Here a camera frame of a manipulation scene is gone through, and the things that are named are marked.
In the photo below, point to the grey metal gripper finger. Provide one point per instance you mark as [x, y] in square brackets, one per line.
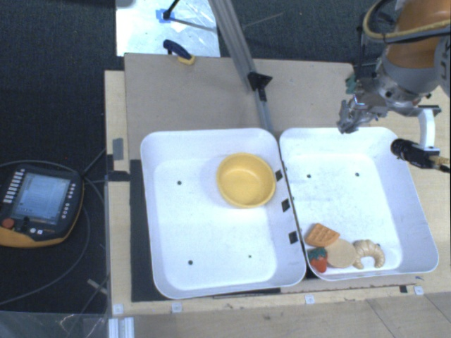
[345, 118]
[361, 117]

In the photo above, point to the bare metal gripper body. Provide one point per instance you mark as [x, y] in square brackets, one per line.
[391, 99]

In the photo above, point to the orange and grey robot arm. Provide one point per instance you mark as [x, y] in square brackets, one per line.
[419, 19]

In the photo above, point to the white plastic tray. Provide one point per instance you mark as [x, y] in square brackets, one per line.
[211, 238]
[352, 203]

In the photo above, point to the yellow bowl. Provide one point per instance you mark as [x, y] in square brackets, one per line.
[245, 181]

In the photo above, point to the orange toy waffle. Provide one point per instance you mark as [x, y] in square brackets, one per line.
[321, 235]

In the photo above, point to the beige toy croissant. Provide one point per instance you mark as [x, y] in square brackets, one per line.
[371, 250]

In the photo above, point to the beige round toy biscuit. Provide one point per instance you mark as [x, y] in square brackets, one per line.
[341, 254]

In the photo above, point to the red toy strawberry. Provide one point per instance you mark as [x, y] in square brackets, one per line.
[319, 261]

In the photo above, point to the brown cardboard board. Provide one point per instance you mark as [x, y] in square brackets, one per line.
[197, 97]

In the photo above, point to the black cylinder on white bracket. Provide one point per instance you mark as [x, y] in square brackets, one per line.
[427, 129]

